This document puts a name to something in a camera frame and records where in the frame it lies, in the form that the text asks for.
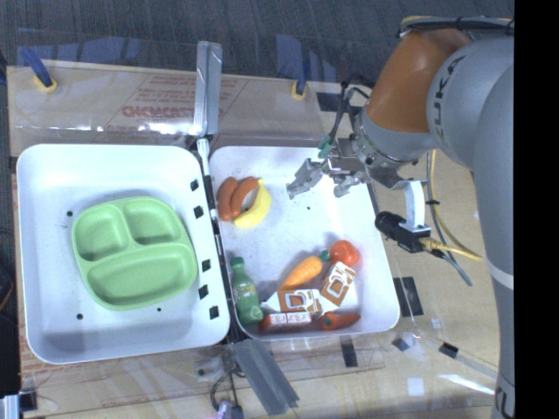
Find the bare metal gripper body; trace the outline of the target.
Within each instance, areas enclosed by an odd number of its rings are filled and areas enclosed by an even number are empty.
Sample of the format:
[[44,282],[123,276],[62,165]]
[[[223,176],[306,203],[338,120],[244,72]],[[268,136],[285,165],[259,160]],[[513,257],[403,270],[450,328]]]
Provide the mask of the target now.
[[337,138],[328,150],[322,171],[333,181],[338,175],[361,175],[362,184],[378,182],[387,189],[400,189],[401,168],[418,163],[418,158],[400,160],[381,152],[374,143],[359,135]]

